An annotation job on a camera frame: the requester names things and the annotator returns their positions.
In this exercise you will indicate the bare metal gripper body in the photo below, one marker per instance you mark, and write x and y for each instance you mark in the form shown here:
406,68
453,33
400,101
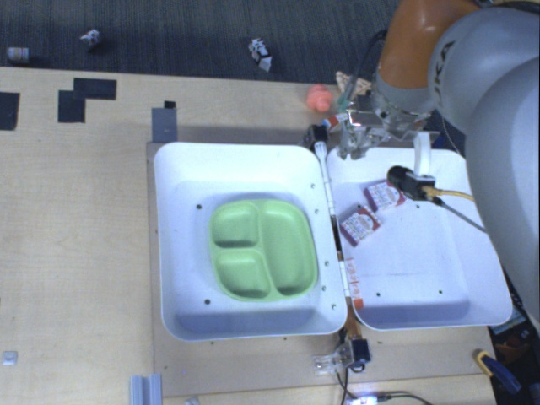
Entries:
379,120

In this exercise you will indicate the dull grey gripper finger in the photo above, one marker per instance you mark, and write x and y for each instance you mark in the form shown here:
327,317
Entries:
348,144
371,139

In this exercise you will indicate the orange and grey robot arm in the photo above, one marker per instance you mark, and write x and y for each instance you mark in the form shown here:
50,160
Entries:
498,99

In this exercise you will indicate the red and white carton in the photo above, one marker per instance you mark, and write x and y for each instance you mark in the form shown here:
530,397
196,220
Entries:
336,121

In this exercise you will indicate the tan toy pizza slice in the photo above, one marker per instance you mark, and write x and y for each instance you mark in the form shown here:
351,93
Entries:
352,83

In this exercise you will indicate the purple and white packet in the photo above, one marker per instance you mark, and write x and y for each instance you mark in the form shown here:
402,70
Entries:
359,225
381,196

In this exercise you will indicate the green divided plate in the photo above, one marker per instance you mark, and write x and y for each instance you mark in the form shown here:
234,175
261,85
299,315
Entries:
287,243

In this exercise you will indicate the black and white carton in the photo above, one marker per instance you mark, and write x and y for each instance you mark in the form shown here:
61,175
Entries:
260,55

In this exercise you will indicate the white plastic tray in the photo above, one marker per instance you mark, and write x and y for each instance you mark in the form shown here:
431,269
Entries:
422,268
185,226

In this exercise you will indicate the orange and white packet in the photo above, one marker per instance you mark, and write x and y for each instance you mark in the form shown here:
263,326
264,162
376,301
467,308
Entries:
353,283

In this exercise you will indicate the small crumpled white packet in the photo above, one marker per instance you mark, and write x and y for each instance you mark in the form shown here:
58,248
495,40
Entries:
90,38

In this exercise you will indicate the small white can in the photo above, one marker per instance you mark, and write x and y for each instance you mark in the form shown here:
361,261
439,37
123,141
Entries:
18,54

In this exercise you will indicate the small white cube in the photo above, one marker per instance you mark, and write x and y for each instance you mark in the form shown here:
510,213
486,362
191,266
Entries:
9,358

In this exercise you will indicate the black cylinder on white bracket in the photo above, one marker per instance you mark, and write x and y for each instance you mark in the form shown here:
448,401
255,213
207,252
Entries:
407,179

